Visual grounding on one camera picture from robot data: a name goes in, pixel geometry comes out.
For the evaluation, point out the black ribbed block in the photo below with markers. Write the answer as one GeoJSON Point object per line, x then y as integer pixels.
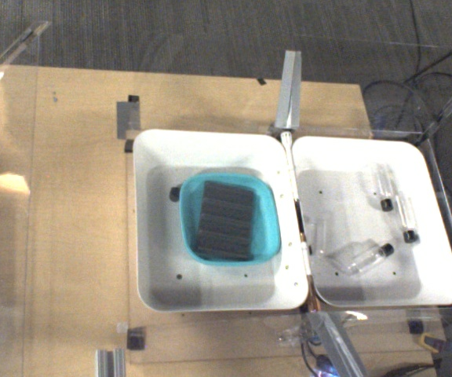
{"type": "Point", "coordinates": [226, 222]}

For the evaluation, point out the large clear bottle black cap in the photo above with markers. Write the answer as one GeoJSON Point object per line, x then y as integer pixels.
{"type": "Point", "coordinates": [361, 257]}

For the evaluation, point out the teal square bowl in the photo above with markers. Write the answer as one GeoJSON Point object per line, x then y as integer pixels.
{"type": "Point", "coordinates": [267, 218]}

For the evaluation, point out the white plastic tray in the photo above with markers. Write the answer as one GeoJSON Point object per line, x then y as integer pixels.
{"type": "Point", "coordinates": [426, 273]}
{"type": "Point", "coordinates": [159, 151]}

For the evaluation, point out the clear plastic bottle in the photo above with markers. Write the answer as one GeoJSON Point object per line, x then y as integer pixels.
{"type": "Point", "coordinates": [318, 232]}

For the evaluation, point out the small clear bottle black cap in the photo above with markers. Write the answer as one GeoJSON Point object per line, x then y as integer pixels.
{"type": "Point", "coordinates": [406, 216]}
{"type": "Point", "coordinates": [385, 189]}

